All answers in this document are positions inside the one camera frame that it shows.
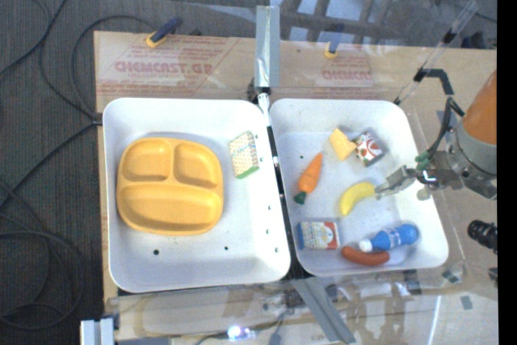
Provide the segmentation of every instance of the toy carrot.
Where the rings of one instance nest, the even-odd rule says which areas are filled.
[[[298,204],[303,204],[305,202],[305,196],[316,188],[322,171],[322,159],[323,154],[317,154],[298,179],[298,190],[300,192],[294,197],[294,200]]]

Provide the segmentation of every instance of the blue and yellow clamp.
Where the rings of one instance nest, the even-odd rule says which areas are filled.
[[[338,55],[338,45],[339,41],[341,40],[341,35],[343,34],[343,31],[345,30],[345,25],[343,23],[337,23],[335,25],[335,29],[332,33],[332,38],[330,39],[330,42],[327,42],[325,45],[325,56],[329,59],[334,59]]]
[[[165,42],[167,40],[167,35],[174,33],[176,28],[179,27],[182,23],[183,21],[181,18],[172,18],[169,20],[169,22],[161,26],[157,31],[147,36],[147,38],[145,38],[145,42],[150,48],[156,48],[158,45]]]

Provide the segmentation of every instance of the brown sausage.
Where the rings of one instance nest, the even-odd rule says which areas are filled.
[[[346,260],[367,266],[378,266],[382,263],[388,262],[389,260],[389,253],[387,251],[364,253],[361,250],[354,249],[350,246],[344,246],[341,249],[341,255],[343,255],[343,258]]]

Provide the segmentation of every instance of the white tray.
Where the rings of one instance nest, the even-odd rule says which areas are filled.
[[[255,135],[257,171],[235,179],[229,142]],[[262,112],[237,100],[134,99],[109,103],[103,114],[109,269],[128,292],[255,284],[279,280],[290,266],[271,147]],[[116,209],[116,174],[129,143],[176,137],[206,145],[221,161],[224,207],[213,229],[171,237],[129,228]]]
[[[371,181],[382,184],[398,167],[415,165],[418,155],[406,114],[385,101],[333,99],[280,99],[271,105],[271,125],[284,180],[289,220],[301,265],[315,276],[340,276],[373,271],[395,271],[438,267],[448,257],[448,243],[433,199],[418,200],[423,185],[415,182],[394,196],[360,201],[343,217],[338,210],[340,196],[351,185]],[[369,131],[384,151],[370,166],[352,154],[340,161],[329,141],[335,128],[350,139]],[[323,152],[322,175],[314,192],[299,205],[293,197],[297,181],[318,152]],[[302,250],[297,239],[301,221],[336,220],[341,245],[373,236],[386,226],[410,221],[420,237],[411,246],[390,251],[390,260],[376,267],[345,260],[338,250]]]

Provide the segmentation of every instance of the orange object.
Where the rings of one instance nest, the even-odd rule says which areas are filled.
[[[477,93],[465,113],[463,126],[470,136],[497,145],[497,70]]]
[[[380,251],[378,253],[364,253],[361,250],[354,249],[350,246],[344,246],[341,249],[341,255],[346,260],[353,263],[363,264],[366,266],[379,266],[389,260],[389,253],[387,251]]]
[[[168,137],[141,138],[120,159],[116,205],[135,230],[201,234],[221,218],[223,187],[221,164],[207,146]]]
[[[298,179],[298,190],[300,192],[294,198],[298,204],[303,204],[305,196],[316,188],[317,181],[320,179],[320,173],[322,172],[322,159],[323,153],[318,153]]]

